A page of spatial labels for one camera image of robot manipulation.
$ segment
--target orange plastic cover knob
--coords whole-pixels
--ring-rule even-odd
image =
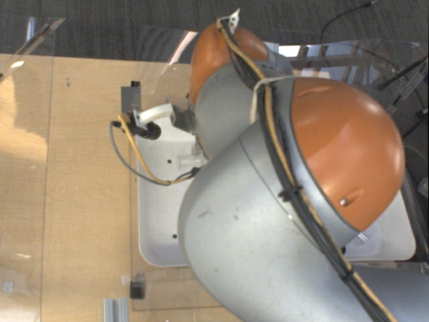
[[[292,125],[301,153],[335,209],[367,229],[402,185],[405,155],[391,117],[345,83],[297,78]]]
[[[268,59],[265,44],[249,30],[237,27],[234,38],[239,47],[254,60]],[[190,69],[189,99],[196,103],[196,98],[204,82],[220,67],[231,62],[227,44],[216,24],[209,25],[196,42]]]

